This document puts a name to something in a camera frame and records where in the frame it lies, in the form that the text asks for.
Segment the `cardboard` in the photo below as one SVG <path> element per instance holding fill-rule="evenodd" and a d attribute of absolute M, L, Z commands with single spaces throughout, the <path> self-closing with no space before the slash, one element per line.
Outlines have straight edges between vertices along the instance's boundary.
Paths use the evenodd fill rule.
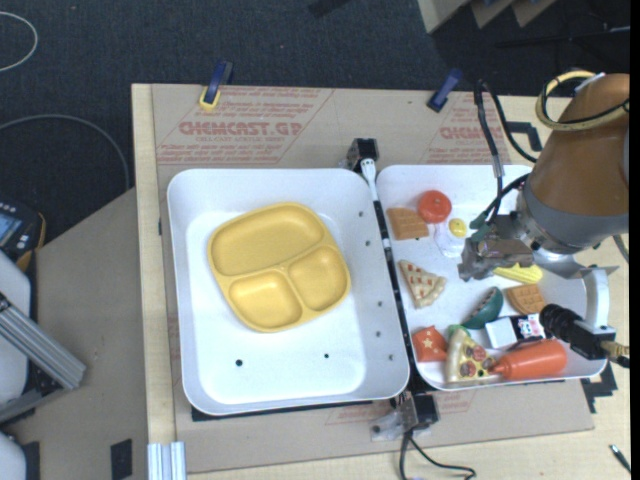
<path fill-rule="evenodd" d="M 490 156 L 470 93 L 451 93 L 441 113 L 422 91 L 223 87 L 205 113 L 197 85 L 152 85 L 162 248 L 177 438 L 190 473 L 397 450 L 371 422 L 389 401 L 195 421 L 181 385 L 179 328 L 166 189 L 192 167 L 336 167 L 354 138 L 377 139 L 379 169 L 393 164 L 486 164 Z M 509 150 L 493 111 L 503 161 Z M 580 381 L 437 392 L 441 421 L 423 444 L 439 446 L 593 428 Z"/>

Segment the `toy pizza slice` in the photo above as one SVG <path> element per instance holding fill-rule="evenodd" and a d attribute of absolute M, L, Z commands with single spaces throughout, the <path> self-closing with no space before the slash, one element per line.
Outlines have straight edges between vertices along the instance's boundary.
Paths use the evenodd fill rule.
<path fill-rule="evenodd" d="M 448 345 L 445 379 L 447 382 L 478 382 L 490 377 L 489 368 L 496 363 L 484 347 L 476 343 L 468 332 L 457 327 Z"/>
<path fill-rule="evenodd" d="M 419 363 L 444 361 L 447 358 L 447 341 L 433 325 L 413 333 L 411 342 Z"/>
<path fill-rule="evenodd" d="M 416 307 L 433 304 L 444 290 L 447 279 L 427 272 L 407 260 L 400 260 L 399 265 Z"/>

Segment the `ketchup bottle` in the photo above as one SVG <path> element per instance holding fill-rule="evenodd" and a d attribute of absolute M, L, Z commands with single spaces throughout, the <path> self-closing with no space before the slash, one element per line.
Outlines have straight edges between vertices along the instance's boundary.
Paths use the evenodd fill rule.
<path fill-rule="evenodd" d="M 489 373 L 502 374 L 505 380 L 547 377 L 567 365 L 567 351 L 556 339 L 540 340 L 522 345 L 502 356 Z"/>

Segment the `yellow corn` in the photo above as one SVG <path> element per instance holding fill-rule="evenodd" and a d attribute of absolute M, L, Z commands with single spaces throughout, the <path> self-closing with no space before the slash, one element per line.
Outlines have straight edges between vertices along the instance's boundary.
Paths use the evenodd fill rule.
<path fill-rule="evenodd" d="M 517 263 L 513 267 L 497 267 L 493 269 L 497 276 L 513 279 L 525 284 L 535 284 L 542 279 L 542 269 L 538 265 L 521 267 Z"/>

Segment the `white tray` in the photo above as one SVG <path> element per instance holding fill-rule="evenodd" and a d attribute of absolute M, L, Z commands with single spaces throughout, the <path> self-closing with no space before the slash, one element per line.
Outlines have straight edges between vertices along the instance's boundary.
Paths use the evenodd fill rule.
<path fill-rule="evenodd" d="M 529 171 L 530 169 L 525 166 L 505 166 L 504 185 L 506 186 Z M 450 218 L 459 217 L 467 224 L 477 217 L 496 195 L 493 167 L 488 165 L 391 166 L 380 172 L 376 185 L 380 202 L 385 210 L 393 207 L 416 209 L 423 192 L 433 189 L 440 190 L 451 199 L 453 210 Z M 501 214 L 515 209 L 515 194 L 516 192 L 512 191 L 508 197 L 503 199 Z M 402 274 L 396 268 L 409 332 L 414 333 L 424 327 L 435 325 L 436 329 L 447 338 L 449 325 L 462 323 L 491 287 L 497 286 L 500 289 L 505 289 L 519 283 L 499 276 L 492 276 L 480 281 L 474 279 L 468 282 L 462 281 L 457 269 L 457 265 L 461 261 L 460 256 L 451 255 L 448 257 L 441 252 L 436 242 L 436 235 L 441 230 L 436 227 L 429 224 L 429 236 L 420 240 L 395 240 L 390 231 L 391 247 L 396 267 L 398 261 L 408 260 L 427 271 L 447 278 L 448 282 L 444 291 L 432 306 L 415 309 Z M 538 286 L 548 303 L 559 304 L 570 308 L 582 317 L 585 316 L 587 296 L 584 281 L 581 279 L 566 280 L 545 271 Z M 518 313 L 505 297 L 500 316 L 516 314 Z M 489 349 L 489 352 L 496 358 L 503 353 L 490 349 L 490 342 L 485 330 L 470 332 L 472 337 Z M 589 361 L 570 350 L 566 343 L 562 342 L 562 344 L 567 349 L 568 363 L 566 368 L 556 377 L 540 379 L 541 381 L 591 377 L 600 373 L 606 365 L 605 360 Z M 416 364 L 422 378 L 437 389 L 459 390 L 478 387 L 464 385 L 451 387 L 451 385 L 447 385 L 444 380 L 444 362 Z M 494 383 L 512 384 L 514 382 L 497 380 Z"/>
<path fill-rule="evenodd" d="M 409 366 L 370 191 L 344 169 L 193 169 L 167 193 L 183 387 L 212 415 L 388 399 Z M 299 327 L 261 333 L 228 306 L 207 259 L 222 223 L 267 205 L 314 210 L 340 247 L 352 288 Z"/>

